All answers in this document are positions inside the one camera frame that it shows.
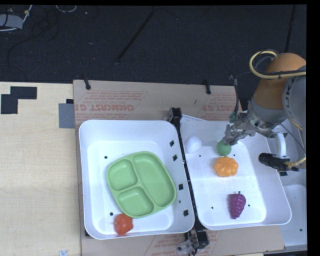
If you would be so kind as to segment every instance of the orange object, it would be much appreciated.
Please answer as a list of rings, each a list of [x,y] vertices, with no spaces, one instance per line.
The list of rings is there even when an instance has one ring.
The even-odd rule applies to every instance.
[[[118,214],[114,219],[114,229],[119,235],[124,235],[133,227],[133,219],[124,213]]]
[[[215,161],[213,167],[219,176],[229,177],[237,173],[239,165],[233,158],[222,156]]]

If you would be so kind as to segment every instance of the purple toy grapes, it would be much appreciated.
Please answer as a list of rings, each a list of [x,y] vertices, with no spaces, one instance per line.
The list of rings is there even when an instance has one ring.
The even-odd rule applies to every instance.
[[[231,194],[229,197],[229,208],[233,219],[240,216],[246,205],[246,198],[243,194]]]

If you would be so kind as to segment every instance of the green plate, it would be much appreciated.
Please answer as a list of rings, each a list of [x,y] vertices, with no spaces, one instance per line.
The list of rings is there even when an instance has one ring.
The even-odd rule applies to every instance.
[[[132,218],[154,214],[171,205],[175,183],[157,155],[141,151],[109,165],[106,180],[120,209]]]

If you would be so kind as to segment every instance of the red toy vegetable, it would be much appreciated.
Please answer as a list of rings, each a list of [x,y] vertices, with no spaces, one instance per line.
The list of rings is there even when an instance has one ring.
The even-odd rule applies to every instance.
[[[246,205],[246,198],[243,194],[231,194],[229,197],[229,209],[231,217],[236,219],[240,216]]]
[[[133,219],[124,213],[118,214],[114,219],[114,229],[119,235],[129,232],[133,227]]]

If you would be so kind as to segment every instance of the white plastic container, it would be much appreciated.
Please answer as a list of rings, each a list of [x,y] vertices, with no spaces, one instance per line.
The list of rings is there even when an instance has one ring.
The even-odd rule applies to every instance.
[[[239,167],[236,175],[220,177],[214,163],[221,157],[217,143],[223,138],[226,121],[188,120],[181,125],[192,190],[199,221],[210,230],[283,225],[291,219],[291,209],[276,169],[259,162],[260,153],[269,153],[267,139],[256,133],[238,141],[228,155]],[[186,142],[198,137],[202,147],[187,153]],[[237,219],[229,213],[228,195],[241,192],[246,205]]]
[[[185,233],[195,215],[176,128],[163,120],[88,120],[79,128],[84,226],[95,239]],[[129,154],[156,154],[170,173],[175,201],[152,215],[133,219],[133,229],[118,235],[114,219],[122,213],[106,180],[108,166]]]

